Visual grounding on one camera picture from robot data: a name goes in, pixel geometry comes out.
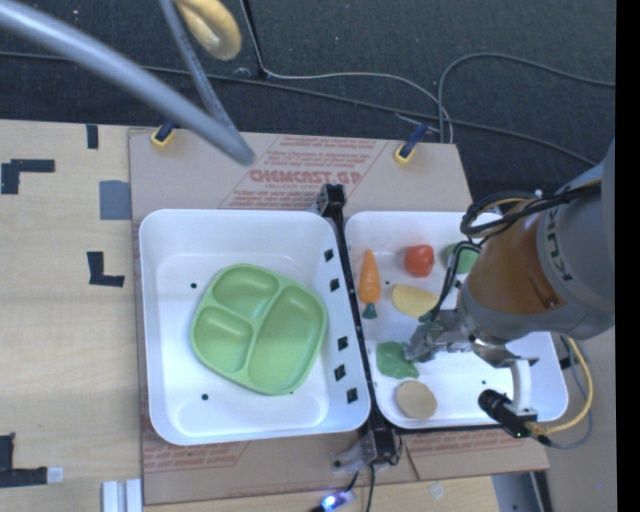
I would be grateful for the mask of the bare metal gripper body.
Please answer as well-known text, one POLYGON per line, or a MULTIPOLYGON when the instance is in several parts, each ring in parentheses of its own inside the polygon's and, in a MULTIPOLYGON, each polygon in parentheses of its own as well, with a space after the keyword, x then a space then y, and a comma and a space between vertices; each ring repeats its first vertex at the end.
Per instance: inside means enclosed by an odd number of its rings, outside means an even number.
POLYGON ((506 359, 506 341, 482 329, 467 313, 442 310, 428 323, 428 358, 474 352, 485 361, 506 359))

